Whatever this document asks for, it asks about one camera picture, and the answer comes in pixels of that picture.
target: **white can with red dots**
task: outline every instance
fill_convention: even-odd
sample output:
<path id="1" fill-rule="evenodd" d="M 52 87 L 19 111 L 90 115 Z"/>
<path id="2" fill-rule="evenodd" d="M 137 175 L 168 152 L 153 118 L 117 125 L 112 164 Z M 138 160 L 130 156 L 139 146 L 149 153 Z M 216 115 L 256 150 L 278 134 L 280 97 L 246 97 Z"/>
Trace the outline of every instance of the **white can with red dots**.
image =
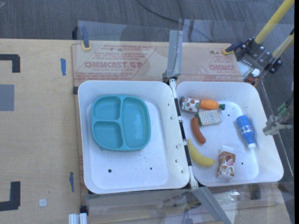
<path id="1" fill-rule="evenodd" d="M 200 100 L 183 97 L 181 102 L 181 109 L 190 112 L 197 112 L 199 110 L 199 105 Z"/>

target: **white tray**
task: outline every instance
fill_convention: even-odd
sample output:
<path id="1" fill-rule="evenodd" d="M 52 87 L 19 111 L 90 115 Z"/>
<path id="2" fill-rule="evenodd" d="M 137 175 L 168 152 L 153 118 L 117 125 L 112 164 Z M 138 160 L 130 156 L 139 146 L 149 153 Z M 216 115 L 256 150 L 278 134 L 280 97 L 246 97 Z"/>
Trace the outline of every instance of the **white tray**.
<path id="1" fill-rule="evenodd" d="M 284 169 L 272 136 L 263 134 L 267 118 L 260 97 L 254 86 L 233 82 L 182 82 L 177 86 L 179 101 L 182 97 L 214 99 L 225 104 L 218 109 L 222 122 L 201 127 L 205 144 L 196 141 L 190 124 L 195 113 L 181 111 L 185 135 L 203 155 L 216 161 L 211 167 L 193 164 L 196 179 L 205 186 L 226 186 L 246 183 L 277 182 Z M 255 132 L 256 149 L 249 150 L 236 124 L 237 117 L 247 115 Z M 229 182 L 216 177 L 217 160 L 222 145 L 234 148 L 236 154 L 235 177 Z"/>
<path id="2" fill-rule="evenodd" d="M 108 151 L 94 141 L 91 108 L 102 95 L 142 99 L 151 121 L 151 138 L 138 151 Z M 190 179 L 173 94 L 162 82 L 86 81 L 78 90 L 84 181 L 97 194 L 179 189 Z"/>

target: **carrot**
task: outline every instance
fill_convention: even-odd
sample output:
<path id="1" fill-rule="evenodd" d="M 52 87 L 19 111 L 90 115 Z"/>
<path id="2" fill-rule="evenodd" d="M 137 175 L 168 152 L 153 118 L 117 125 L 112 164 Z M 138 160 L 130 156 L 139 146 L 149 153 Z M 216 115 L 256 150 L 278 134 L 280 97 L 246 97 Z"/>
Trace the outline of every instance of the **carrot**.
<path id="1" fill-rule="evenodd" d="M 200 101 L 200 108 L 203 108 L 206 110 L 216 110 L 217 108 L 220 108 L 220 109 L 224 110 L 225 105 L 220 105 L 216 100 L 202 99 Z"/>
<path id="2" fill-rule="evenodd" d="M 199 129 L 199 120 L 197 117 L 194 117 L 191 120 L 191 128 L 192 128 L 193 134 L 196 137 L 197 141 L 201 144 L 204 144 L 206 142 L 206 138 L 202 135 L 202 133 Z"/>

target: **chocolate milk carton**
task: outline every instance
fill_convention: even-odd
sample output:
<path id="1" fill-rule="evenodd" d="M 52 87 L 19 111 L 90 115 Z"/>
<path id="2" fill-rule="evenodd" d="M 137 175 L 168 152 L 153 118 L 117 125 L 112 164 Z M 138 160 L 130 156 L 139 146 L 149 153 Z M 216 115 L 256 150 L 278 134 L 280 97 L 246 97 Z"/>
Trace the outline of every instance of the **chocolate milk carton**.
<path id="1" fill-rule="evenodd" d="M 217 177 L 230 180 L 235 176 L 235 154 L 234 149 L 222 146 L 218 158 Z"/>

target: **small white square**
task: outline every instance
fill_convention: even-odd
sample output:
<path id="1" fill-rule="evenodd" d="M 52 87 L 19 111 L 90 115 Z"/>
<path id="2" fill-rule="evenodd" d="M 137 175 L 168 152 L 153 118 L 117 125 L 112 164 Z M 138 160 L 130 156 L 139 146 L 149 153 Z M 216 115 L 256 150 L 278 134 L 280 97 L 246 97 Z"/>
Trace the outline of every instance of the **small white square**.
<path id="1" fill-rule="evenodd" d="M 39 206 L 40 207 L 46 207 L 47 206 L 47 199 L 39 200 Z"/>

